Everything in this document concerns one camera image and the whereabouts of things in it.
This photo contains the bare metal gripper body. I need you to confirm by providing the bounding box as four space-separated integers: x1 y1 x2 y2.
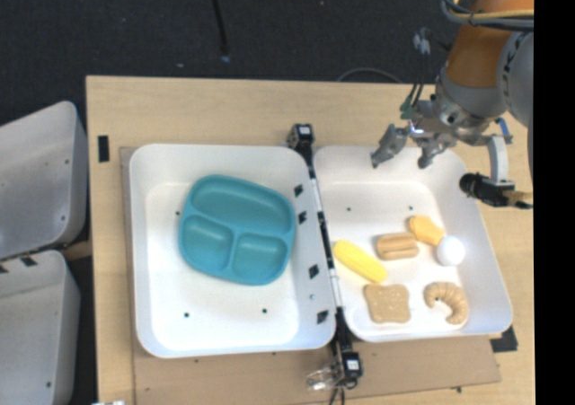
407 100 491 147

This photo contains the white plastic tray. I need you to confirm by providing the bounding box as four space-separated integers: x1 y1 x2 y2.
312 144 515 344
128 143 338 359

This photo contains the tan hot dog bun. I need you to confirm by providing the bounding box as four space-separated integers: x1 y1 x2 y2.
375 232 420 262

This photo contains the white egg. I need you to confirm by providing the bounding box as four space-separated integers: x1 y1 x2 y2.
435 234 466 268

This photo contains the thin black and white rod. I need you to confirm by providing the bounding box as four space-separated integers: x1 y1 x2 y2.
303 145 351 353

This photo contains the yellow corn cob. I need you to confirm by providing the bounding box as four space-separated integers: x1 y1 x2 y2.
332 239 389 285

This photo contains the tan croissant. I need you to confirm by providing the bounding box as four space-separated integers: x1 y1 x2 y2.
422 281 470 326

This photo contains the tan bread slice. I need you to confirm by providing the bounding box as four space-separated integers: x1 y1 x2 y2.
362 282 412 324

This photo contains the blue divided plate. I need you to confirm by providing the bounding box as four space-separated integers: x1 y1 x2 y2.
177 173 298 287

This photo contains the black cylinder on white bracket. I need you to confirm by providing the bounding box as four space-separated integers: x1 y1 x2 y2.
458 133 518 208

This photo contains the black block with thin wires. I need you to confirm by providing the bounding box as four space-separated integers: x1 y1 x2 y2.
340 350 365 381
286 122 315 149

